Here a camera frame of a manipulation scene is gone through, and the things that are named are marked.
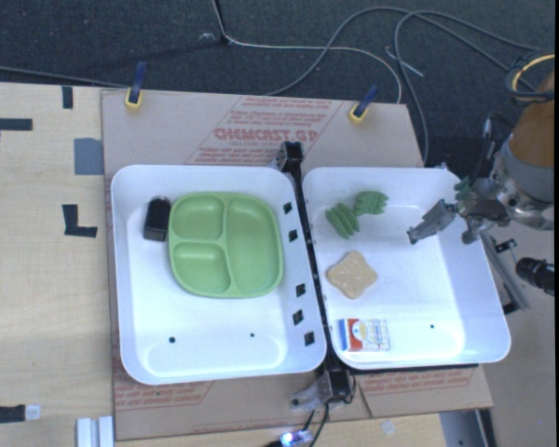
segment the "hole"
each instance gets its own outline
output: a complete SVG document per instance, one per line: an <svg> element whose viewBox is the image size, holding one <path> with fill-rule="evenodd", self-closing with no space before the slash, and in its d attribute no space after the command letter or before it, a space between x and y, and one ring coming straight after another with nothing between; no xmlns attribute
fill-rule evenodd
<svg viewBox="0 0 559 447"><path fill-rule="evenodd" d="M300 323L303 319L305 318L305 316L302 314L302 310L299 309L298 311L296 311L293 315L292 315L292 320L294 322L294 326L296 326L298 323Z"/></svg>
<svg viewBox="0 0 559 447"><path fill-rule="evenodd" d="M305 346L312 345L315 342L315 333L308 332L305 334Z"/></svg>

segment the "toothpaste box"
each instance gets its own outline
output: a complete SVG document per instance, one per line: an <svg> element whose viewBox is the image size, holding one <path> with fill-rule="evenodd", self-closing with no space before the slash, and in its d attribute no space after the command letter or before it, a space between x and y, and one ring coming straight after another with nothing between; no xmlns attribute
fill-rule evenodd
<svg viewBox="0 0 559 447"><path fill-rule="evenodd" d="M388 351L388 323L384 319L340 319L344 351Z"/></svg>

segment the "cardboard box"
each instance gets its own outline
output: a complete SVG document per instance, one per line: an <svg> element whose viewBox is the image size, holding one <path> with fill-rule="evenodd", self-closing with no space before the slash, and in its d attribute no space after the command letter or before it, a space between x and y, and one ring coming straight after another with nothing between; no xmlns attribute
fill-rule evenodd
<svg viewBox="0 0 559 447"><path fill-rule="evenodd" d="M374 103L354 126L348 120L354 102L145 91L142 106L130 110L124 96L124 90L102 92L116 439L301 426L308 413L293 412L290 396L315 380L313 372L169 386L141 385L125 373L119 355L110 182L131 164L272 165L284 141L303 144L304 173L321 166L420 167L407 108ZM332 410L331 421L492 403L481 367L356 378L353 402Z"/></svg>

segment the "tray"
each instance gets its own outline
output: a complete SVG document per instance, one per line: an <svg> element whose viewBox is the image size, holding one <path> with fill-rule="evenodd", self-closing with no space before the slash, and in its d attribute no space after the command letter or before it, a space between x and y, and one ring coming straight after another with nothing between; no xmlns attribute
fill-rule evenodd
<svg viewBox="0 0 559 447"><path fill-rule="evenodd" d="M197 296L179 287L168 244L143 238L149 201L196 192L256 197L278 222L278 286L249 298ZM127 166L111 184L120 354L148 385L314 370L325 340L293 186L270 168Z"/></svg>
<svg viewBox="0 0 559 447"><path fill-rule="evenodd" d="M482 243L465 245L461 218L412 245L407 230L437 202L454 202L459 179L443 169L318 168L304 179L323 302L337 356L360 370L495 362L511 339ZM325 211L353 206L357 194L389 197L384 212L359 217L360 232L344 239ZM359 251L378 274L362 296L349 299L327 279L346 253ZM348 351L345 320L376 321L374 351Z"/></svg>
<svg viewBox="0 0 559 447"><path fill-rule="evenodd" d="M283 275L280 230L260 198L227 192L182 196L171 207L170 263L197 295L246 298L269 293Z"/></svg>

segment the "green divided plate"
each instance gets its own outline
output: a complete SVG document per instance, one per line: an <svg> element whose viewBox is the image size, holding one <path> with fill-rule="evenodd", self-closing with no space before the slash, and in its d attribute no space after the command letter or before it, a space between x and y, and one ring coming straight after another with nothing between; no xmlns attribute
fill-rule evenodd
<svg viewBox="0 0 559 447"><path fill-rule="evenodd" d="M176 281L197 295L260 296L283 276L276 215L253 196L201 192L177 199L168 240Z"/></svg>

